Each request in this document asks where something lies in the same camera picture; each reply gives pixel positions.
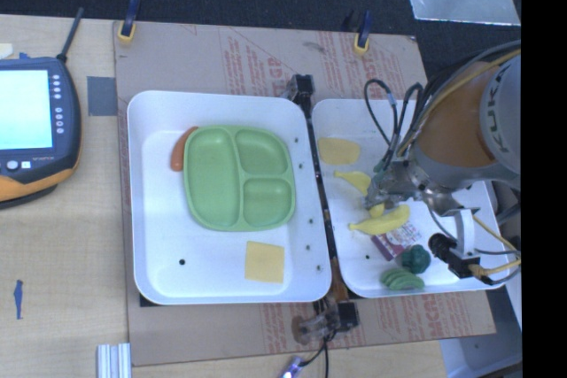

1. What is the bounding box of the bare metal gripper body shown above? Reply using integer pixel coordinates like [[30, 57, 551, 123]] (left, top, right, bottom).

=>
[[375, 158, 433, 202]]

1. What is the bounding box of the small yellow banana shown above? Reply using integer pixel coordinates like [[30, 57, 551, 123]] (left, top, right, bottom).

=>
[[333, 170, 386, 220]]

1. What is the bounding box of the large yellow banana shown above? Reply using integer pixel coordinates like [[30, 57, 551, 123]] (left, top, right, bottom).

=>
[[348, 204, 412, 236]]

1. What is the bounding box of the pink and white packet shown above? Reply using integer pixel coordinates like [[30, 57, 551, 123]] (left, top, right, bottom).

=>
[[370, 222, 423, 262]]

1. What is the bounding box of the yellow flat rounded slice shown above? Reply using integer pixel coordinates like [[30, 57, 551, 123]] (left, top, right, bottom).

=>
[[316, 137, 361, 166]]

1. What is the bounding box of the thin black rod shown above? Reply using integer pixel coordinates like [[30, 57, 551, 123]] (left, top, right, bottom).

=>
[[302, 100, 345, 298]]

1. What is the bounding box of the white plastic tray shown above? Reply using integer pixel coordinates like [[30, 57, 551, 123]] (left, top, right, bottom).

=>
[[311, 98, 511, 299], [127, 90, 333, 306]]

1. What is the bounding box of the green broccoli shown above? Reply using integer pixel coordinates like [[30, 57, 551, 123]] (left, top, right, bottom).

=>
[[400, 244, 432, 275]]

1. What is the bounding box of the light green sliced vegetable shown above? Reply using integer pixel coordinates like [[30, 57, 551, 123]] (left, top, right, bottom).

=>
[[379, 268, 426, 292]]

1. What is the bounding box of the yellow square cheese slice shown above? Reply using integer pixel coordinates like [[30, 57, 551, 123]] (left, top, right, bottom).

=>
[[244, 240, 286, 285]]

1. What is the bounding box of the green divided plate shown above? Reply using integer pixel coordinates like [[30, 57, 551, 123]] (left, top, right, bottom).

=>
[[183, 125, 297, 233]]

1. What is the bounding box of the brown cardboard board red print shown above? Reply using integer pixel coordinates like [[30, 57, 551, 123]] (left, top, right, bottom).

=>
[[113, 20, 498, 367]]

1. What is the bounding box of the orange sausage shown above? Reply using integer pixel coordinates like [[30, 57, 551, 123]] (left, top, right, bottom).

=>
[[170, 126, 199, 173]]

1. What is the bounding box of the black cylinder on white bracket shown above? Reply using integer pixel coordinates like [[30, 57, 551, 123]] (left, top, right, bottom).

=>
[[427, 207, 482, 280]]

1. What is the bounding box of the black block with thin wires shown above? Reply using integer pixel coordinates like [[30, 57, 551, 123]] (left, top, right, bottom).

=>
[[285, 73, 315, 104], [337, 301, 360, 332]]

